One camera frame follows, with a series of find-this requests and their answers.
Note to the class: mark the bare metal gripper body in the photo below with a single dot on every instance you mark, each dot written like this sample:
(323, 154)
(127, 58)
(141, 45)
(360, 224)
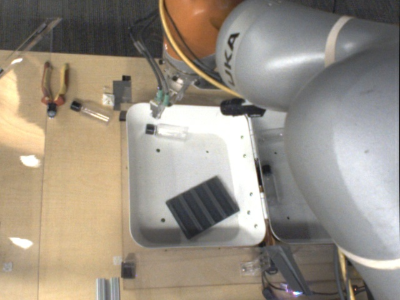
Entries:
(179, 81)

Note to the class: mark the black ribbed slab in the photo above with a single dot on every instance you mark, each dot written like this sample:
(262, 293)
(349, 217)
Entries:
(203, 206)

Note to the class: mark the red and yellow pliers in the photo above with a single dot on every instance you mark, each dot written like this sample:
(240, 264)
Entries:
(59, 89)

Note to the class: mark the clear plastic bottle black cap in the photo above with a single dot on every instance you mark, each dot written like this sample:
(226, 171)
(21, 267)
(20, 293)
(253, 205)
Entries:
(170, 131)
(92, 112)
(271, 183)

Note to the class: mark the white plastic tray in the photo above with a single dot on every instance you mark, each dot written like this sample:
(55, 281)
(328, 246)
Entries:
(187, 161)
(281, 220)

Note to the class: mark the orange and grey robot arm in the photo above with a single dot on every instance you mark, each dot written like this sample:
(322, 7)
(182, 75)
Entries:
(281, 58)

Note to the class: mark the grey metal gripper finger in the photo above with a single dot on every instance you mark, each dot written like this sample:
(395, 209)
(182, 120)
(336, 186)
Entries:
(160, 107)
(153, 108)

